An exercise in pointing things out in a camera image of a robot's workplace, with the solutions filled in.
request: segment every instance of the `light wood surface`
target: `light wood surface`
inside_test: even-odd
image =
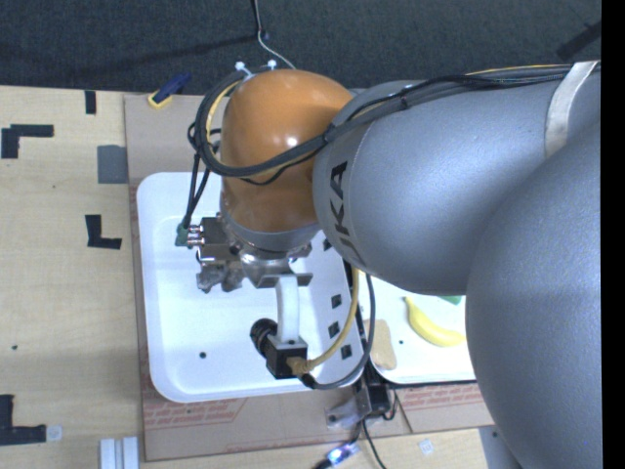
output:
[[[62,439],[0,447],[0,468],[96,468],[102,438],[138,436],[141,394],[127,185],[98,184],[97,146],[125,146],[123,95],[0,87],[0,128],[53,124],[0,159],[0,394],[14,424],[61,425]],[[85,215],[101,214],[120,250],[87,247]],[[419,443],[435,451],[425,455]],[[478,430],[378,439],[389,469],[487,467]],[[378,467],[368,445],[341,467]],[[312,468],[334,445],[282,448],[142,467]]]

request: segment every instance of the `black hole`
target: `black hole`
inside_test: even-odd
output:
[[[341,348],[341,358],[343,358],[343,360],[346,360],[351,355],[352,355],[352,346],[350,346],[349,344],[346,344],[345,346]]]
[[[341,331],[339,327],[339,323],[334,321],[330,326],[328,326],[328,333],[330,334],[330,338],[334,337],[337,333]]]

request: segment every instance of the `cardboard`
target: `cardboard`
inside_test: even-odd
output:
[[[161,397],[151,384],[137,187],[142,179],[156,172],[190,171],[193,150],[187,140],[187,129],[201,99],[174,96],[167,106],[154,109],[147,103],[146,95],[124,97],[146,460],[342,443],[351,437],[351,431],[328,428],[325,410],[346,401],[352,388],[176,404]],[[223,106],[218,109],[218,116],[221,113]],[[399,412],[393,421],[371,426],[373,437],[492,424],[475,383],[401,389],[397,395]]]

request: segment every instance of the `gray carpet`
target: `gray carpet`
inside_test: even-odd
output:
[[[1,0],[0,84],[202,93],[263,64],[250,0]],[[349,87],[601,56],[602,0],[260,0],[268,44]]]

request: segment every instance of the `yellow banana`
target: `yellow banana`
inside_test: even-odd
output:
[[[410,297],[403,300],[408,305],[408,321],[412,329],[425,340],[440,347],[450,347],[462,344],[467,340],[462,333],[437,325],[421,311]]]

